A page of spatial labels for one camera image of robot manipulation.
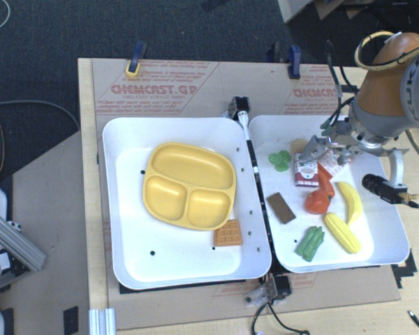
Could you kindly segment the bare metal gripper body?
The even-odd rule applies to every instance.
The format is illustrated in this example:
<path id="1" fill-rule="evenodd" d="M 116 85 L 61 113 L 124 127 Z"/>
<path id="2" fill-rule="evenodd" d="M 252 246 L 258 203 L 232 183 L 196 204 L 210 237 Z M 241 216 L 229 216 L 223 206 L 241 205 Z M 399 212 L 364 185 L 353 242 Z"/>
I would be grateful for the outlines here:
<path id="1" fill-rule="evenodd" d="M 338 121 L 330 135 L 330 146 L 333 149 L 350 154 L 364 152 L 375 156 L 384 156 L 387 151 L 383 146 L 387 141 L 387 138 L 372 133 L 353 118 Z"/>

